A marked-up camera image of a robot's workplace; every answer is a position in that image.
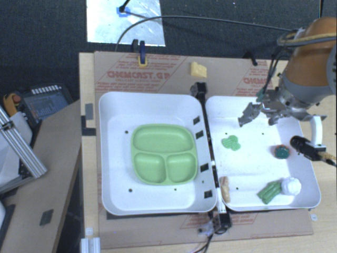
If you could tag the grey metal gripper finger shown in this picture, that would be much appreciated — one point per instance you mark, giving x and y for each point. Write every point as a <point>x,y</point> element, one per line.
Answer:
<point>275,118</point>
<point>248,115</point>

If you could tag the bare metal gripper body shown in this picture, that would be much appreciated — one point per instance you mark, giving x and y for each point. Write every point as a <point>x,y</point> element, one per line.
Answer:
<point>285,105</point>

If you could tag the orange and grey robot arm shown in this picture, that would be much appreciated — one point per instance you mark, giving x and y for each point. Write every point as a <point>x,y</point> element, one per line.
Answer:
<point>305,62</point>

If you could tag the light green toy vegetable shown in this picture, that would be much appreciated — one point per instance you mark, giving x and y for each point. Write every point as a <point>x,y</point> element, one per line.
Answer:
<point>231,142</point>

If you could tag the teal and orange toy food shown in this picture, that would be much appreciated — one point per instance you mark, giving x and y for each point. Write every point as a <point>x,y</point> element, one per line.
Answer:
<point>282,151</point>

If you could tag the thin black and white rod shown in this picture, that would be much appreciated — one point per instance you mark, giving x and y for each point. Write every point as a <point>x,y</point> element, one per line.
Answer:
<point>210,141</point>

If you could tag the white plastic tray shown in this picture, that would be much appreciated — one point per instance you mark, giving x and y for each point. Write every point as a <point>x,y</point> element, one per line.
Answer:
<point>252,167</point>
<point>118,154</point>

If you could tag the yellow cheese wedge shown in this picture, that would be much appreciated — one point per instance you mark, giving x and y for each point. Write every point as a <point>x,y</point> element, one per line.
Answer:
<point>198,69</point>

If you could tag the green and white toy vegetable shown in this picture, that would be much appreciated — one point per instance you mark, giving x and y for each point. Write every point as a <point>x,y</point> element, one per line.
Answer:
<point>273,190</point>

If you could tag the beige toy food piece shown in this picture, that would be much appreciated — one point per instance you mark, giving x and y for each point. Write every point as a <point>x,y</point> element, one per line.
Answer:
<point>225,190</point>

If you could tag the brown cardboard board, red print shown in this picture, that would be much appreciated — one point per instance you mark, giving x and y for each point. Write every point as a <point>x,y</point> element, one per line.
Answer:
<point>168,70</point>

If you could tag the green divided plate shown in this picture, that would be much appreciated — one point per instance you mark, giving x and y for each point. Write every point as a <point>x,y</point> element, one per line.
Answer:
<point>163,154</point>

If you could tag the black cylinder on white bracket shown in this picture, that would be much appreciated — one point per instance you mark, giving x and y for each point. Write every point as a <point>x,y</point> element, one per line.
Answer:
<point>302,144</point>

